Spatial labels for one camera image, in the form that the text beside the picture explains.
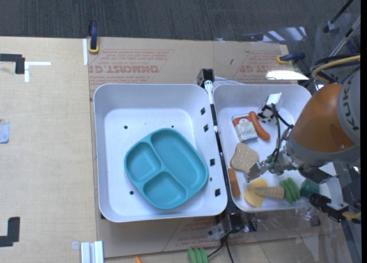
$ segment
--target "small carton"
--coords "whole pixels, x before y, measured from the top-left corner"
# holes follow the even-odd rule
[[[245,143],[257,139],[257,133],[248,114],[233,116],[232,123],[240,142]]]

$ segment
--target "white tape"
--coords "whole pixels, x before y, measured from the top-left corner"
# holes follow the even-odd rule
[[[50,61],[25,61],[24,62],[24,82],[29,83],[29,67],[31,65],[51,65]]]
[[[83,39],[83,57],[84,57],[84,65],[88,65],[88,41],[87,39]]]

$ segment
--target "wooden surface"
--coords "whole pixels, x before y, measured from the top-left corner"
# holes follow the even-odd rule
[[[0,53],[22,54],[30,81],[0,62],[0,235],[20,217],[19,242],[0,262],[78,262],[73,241],[95,241],[88,69],[82,40],[0,37]]]

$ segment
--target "teal plate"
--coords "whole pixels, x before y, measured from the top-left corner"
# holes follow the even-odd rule
[[[208,168],[179,132],[163,128],[147,135],[126,153],[124,169],[154,207],[175,208],[197,194],[208,181]]]

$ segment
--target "blue clamp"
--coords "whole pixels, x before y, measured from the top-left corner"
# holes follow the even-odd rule
[[[283,56],[278,55],[275,60],[278,64],[286,64],[291,60],[294,60],[294,62],[297,62],[299,60],[304,59],[305,57],[306,55],[304,53],[296,52],[296,53],[290,53],[290,54],[283,55]]]
[[[97,22],[91,21],[89,24],[89,36],[91,37],[90,42],[88,44],[88,51],[92,54],[98,53],[98,41],[97,41]]]

